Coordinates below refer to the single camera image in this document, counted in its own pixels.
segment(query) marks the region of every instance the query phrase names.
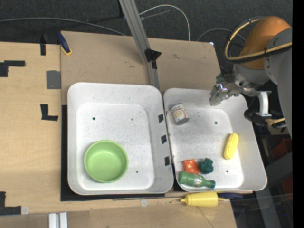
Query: yellow corn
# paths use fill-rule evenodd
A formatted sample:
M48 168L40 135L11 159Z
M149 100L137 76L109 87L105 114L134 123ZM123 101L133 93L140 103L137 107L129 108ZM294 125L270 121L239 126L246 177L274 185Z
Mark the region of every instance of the yellow corn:
M226 147L224 150L224 158L226 160L231 160L232 157L234 156L234 153L238 147L238 135L236 133L232 133L228 141L226 143Z

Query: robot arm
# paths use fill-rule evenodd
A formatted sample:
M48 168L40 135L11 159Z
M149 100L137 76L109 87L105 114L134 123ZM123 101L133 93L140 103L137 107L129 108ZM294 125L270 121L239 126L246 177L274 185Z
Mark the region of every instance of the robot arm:
M232 38L246 25L258 21L238 57L227 54ZM292 137L292 28L278 17L257 17L244 21L231 34L225 48L225 57L234 63L232 74L220 74L211 91L211 105L240 93L258 97L260 111L247 110L245 117L258 125L275 121L268 113L268 95L259 91L268 80L278 86L278 95L284 120Z

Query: metal bracket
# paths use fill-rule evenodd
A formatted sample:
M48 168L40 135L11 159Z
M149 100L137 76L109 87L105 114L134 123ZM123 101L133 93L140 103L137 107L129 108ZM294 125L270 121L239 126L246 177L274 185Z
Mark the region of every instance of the metal bracket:
M152 68L153 69L157 69L157 66L156 66L156 59L162 54L161 52L159 51L154 51L154 50L151 50L151 49L146 49L144 51L145 55L146 55L146 58L147 58L147 61L148 62L152 62Z
M271 94L271 91L258 91L258 99L260 101L260 111L256 114L262 117L271 117L271 114L268 113L268 95Z

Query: green bowl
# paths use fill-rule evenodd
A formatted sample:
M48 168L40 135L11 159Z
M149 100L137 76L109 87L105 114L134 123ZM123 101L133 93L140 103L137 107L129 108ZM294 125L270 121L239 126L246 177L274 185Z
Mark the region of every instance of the green bowl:
M93 143L85 152L85 170L98 182L114 182L122 178L129 165L124 148L111 140Z

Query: yellow mustard bottle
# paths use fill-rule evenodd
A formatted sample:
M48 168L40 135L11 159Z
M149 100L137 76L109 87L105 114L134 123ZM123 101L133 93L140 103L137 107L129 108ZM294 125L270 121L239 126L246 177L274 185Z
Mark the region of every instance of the yellow mustard bottle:
M218 194L215 191L205 191L186 194L181 202L184 202L187 206L215 207L218 205L218 200Z

